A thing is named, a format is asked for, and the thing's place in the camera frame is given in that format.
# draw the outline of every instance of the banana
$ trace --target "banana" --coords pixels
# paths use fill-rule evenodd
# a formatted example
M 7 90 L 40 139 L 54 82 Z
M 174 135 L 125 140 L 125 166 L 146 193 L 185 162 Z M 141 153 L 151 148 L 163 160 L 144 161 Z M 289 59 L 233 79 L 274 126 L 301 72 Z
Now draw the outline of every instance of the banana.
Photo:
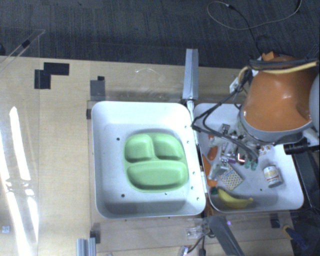
M 221 188 L 218 188 L 218 196 L 225 206 L 237 210 L 246 208 L 249 203 L 254 201 L 252 197 L 249 199 L 234 198 Z

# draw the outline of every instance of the can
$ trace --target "can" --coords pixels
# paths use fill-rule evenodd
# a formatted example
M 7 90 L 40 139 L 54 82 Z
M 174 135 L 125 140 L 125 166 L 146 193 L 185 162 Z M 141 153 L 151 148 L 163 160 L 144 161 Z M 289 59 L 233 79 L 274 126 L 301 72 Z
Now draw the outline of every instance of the can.
M 270 165 L 263 169 L 264 177 L 269 188 L 274 188 L 283 183 L 280 173 L 275 165 Z

